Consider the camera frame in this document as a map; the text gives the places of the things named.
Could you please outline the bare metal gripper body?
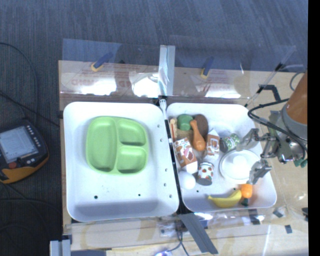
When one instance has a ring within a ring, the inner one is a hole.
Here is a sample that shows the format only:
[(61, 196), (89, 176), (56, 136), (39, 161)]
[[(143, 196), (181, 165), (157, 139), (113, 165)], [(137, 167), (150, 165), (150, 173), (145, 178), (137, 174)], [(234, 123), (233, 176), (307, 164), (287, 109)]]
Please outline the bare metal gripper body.
[(281, 164), (293, 162), (294, 165), (307, 164), (307, 150), (304, 144), (300, 144), (288, 135), (277, 133), (265, 133), (261, 139), (265, 142), (260, 157), (262, 159), (277, 159)]

